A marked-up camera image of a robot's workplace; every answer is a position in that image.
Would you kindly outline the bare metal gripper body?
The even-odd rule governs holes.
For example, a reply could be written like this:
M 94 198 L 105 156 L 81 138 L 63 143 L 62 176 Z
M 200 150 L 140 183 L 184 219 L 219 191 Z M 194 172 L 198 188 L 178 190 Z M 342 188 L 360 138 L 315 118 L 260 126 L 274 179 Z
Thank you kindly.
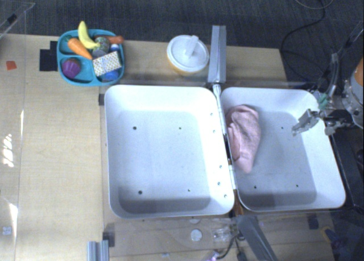
M 327 129 L 355 125 L 363 129 L 363 82 L 345 81 L 344 90 L 335 95 L 337 84 L 330 83 L 320 96 L 320 116 Z

